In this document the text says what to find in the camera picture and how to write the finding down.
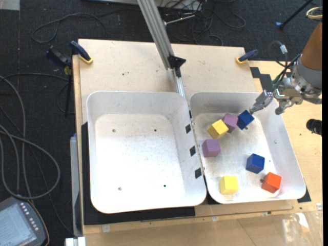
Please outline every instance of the dark carpet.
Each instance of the dark carpet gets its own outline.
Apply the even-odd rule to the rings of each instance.
[[[278,40],[286,45],[289,60],[292,60],[301,53],[317,25],[314,20],[307,19],[305,13],[322,6],[322,0],[313,0],[283,30],[276,22],[284,22],[305,2],[207,0],[201,17],[168,25],[169,38],[172,43],[244,47],[246,52],[257,49],[259,53],[254,60],[273,60],[268,46],[271,41]],[[64,117],[61,109],[65,108],[67,76],[62,68],[47,61],[46,51],[53,45],[59,52],[70,55],[69,43],[78,38],[141,42],[151,42],[152,38],[138,6],[80,0],[20,0],[20,9],[19,12],[0,10],[0,76],[11,75],[8,81],[22,98],[26,114],[25,138],[48,151],[59,164],[62,174],[51,198],[67,229],[56,216],[49,196],[33,201],[48,228],[50,245],[64,245],[65,238],[72,237],[73,230],[70,138],[75,133],[74,115]],[[167,22],[179,17],[178,10],[166,8],[160,12]],[[60,22],[37,30],[32,39],[34,30],[65,16]],[[275,56],[284,60],[281,54]],[[220,61],[220,56],[213,61]],[[73,107],[71,97],[70,112],[74,111]],[[0,125],[15,136],[24,134],[19,99],[4,81],[0,82]],[[0,138],[4,144],[6,182],[16,192],[15,151],[5,135],[0,134]],[[21,154],[20,142],[17,148]],[[48,188],[54,185],[56,169],[42,152],[28,145],[25,149],[30,191],[37,196],[47,191],[45,181]],[[20,194],[28,196],[22,171],[20,183]],[[0,201],[9,196],[1,183]]]

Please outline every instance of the empty white tray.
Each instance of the empty white tray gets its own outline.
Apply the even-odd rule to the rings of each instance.
[[[201,204],[207,194],[186,99],[97,91],[87,99],[94,207],[118,213]]]
[[[212,137],[207,132],[212,123],[226,113],[238,116],[253,105],[259,93],[200,92],[190,99],[195,133],[200,145],[204,176],[211,197],[219,203],[239,203],[301,198],[306,191],[295,153],[281,115],[275,114],[276,101],[253,114],[254,120],[241,130],[219,138],[221,152],[216,157],[204,157],[201,145]],[[247,158],[253,153],[265,157],[264,169],[255,174],[247,171]],[[275,193],[261,188],[261,180],[268,172],[282,177]],[[220,193],[219,180],[224,175],[238,178],[239,190],[233,195]]]

